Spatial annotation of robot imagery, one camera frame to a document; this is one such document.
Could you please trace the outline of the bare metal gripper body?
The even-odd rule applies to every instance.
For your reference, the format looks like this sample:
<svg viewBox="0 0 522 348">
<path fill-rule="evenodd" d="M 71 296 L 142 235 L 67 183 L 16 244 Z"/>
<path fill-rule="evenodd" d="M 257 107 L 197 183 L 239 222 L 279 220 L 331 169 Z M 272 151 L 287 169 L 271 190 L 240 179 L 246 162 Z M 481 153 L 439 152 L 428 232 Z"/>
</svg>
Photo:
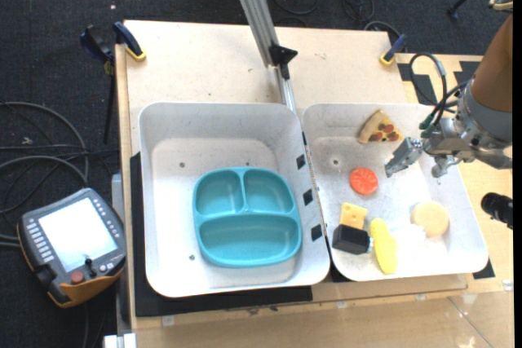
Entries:
<svg viewBox="0 0 522 348">
<path fill-rule="evenodd" d="M 498 170 L 512 168 L 505 150 L 511 141 L 491 134 L 471 117 L 443 117 L 421 133 L 423 150 L 432 156 L 455 156 L 463 163 L 481 161 Z"/>
</svg>

